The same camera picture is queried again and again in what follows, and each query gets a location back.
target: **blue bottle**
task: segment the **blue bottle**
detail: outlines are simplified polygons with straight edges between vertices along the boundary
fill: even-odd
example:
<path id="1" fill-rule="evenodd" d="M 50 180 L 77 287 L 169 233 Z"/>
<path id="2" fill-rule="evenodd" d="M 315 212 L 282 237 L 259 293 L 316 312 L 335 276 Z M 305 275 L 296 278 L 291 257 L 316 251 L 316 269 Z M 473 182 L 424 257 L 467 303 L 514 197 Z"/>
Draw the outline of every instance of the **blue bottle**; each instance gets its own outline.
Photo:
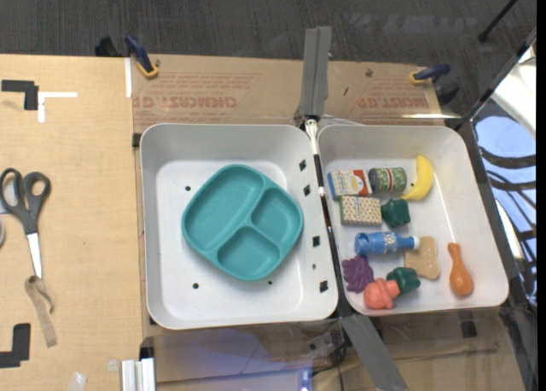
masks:
<path id="1" fill-rule="evenodd" d="M 366 254 L 393 254 L 407 248 L 417 250 L 420 241 L 417 236 L 403 237 L 391 231 L 376 233 L 358 233 L 355 237 L 355 252 L 362 256 Z"/>

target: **teal plate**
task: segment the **teal plate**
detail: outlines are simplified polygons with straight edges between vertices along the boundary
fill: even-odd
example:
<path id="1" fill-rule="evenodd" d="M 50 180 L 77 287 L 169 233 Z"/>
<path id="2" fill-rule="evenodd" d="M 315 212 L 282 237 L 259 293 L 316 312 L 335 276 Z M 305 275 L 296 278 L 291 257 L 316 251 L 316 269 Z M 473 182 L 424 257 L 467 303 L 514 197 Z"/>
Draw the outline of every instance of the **teal plate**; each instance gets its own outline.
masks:
<path id="1" fill-rule="evenodd" d="M 216 172 L 182 216 L 188 244 L 220 270 L 246 281 L 271 274 L 298 241 L 303 224 L 296 201 L 246 165 Z"/>

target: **toy banana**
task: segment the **toy banana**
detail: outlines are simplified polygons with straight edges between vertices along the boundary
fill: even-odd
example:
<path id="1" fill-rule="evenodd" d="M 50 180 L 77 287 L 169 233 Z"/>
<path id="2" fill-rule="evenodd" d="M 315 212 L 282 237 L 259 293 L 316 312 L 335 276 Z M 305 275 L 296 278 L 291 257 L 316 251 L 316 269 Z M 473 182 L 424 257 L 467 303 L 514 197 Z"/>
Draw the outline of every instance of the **toy banana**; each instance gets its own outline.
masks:
<path id="1" fill-rule="evenodd" d="M 411 190 L 402 195 L 405 200 L 420 200 L 433 187 L 434 169 L 433 164 L 424 155 L 417 155 L 417 180 Z"/>

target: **wooden surface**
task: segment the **wooden surface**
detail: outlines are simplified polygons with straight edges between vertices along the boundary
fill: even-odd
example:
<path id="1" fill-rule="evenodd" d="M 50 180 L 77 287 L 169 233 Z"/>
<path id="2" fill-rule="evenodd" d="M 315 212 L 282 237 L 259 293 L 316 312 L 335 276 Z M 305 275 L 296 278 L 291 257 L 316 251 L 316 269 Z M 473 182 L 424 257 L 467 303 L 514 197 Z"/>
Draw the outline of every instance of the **wooden surface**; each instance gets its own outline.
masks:
<path id="1" fill-rule="evenodd" d="M 119 388 L 110 359 L 137 359 L 142 342 L 132 107 L 122 59 L 0 55 L 1 79 L 33 80 L 41 91 L 76 91 L 46 100 L 46 121 L 23 110 L 23 94 L 0 92 L 0 171 L 40 171 L 52 191 L 39 218 L 44 281 L 55 301 L 58 345 L 47 348 L 24 282 L 28 243 L 4 214 L 0 248 L 0 351 L 12 329 L 32 326 L 30 359 L 0 369 L 2 390 L 67 389 L 74 372 L 86 390 Z"/>

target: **orange drumstick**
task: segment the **orange drumstick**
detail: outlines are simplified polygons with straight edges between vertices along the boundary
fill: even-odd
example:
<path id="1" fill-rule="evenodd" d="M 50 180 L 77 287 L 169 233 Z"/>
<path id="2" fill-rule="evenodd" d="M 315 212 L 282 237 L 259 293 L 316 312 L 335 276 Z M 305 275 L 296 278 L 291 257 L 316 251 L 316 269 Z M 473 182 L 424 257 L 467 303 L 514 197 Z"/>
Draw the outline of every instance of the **orange drumstick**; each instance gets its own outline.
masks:
<path id="1" fill-rule="evenodd" d="M 474 282 L 467 267 L 462 263 L 461 246 L 456 242 L 450 242 L 447 249 L 453 259 L 450 274 L 451 289 L 460 296 L 470 295 L 474 289 Z"/>

